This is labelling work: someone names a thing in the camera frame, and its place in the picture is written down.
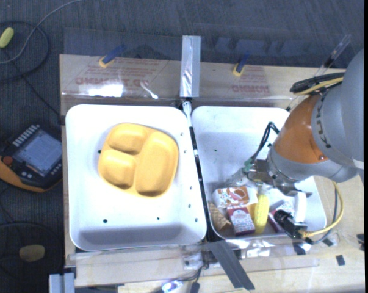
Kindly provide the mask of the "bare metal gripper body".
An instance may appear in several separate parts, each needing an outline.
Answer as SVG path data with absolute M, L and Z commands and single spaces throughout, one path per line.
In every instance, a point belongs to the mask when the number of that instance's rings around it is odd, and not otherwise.
M 248 178 L 254 182 L 262 182 L 280 190 L 294 190 L 294 181 L 282 174 L 272 162 L 257 159 L 248 172 Z

